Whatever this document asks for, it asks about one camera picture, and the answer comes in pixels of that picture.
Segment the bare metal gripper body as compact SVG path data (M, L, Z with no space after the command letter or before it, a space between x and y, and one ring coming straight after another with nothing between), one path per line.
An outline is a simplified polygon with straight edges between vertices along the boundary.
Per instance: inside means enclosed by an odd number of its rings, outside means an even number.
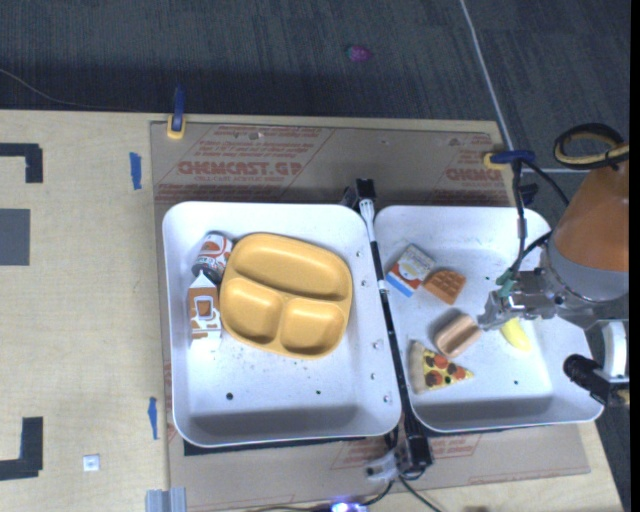
M513 295L526 306L523 319L550 319L566 305L566 291L556 273L544 267L533 270L508 269L503 274L503 297Z

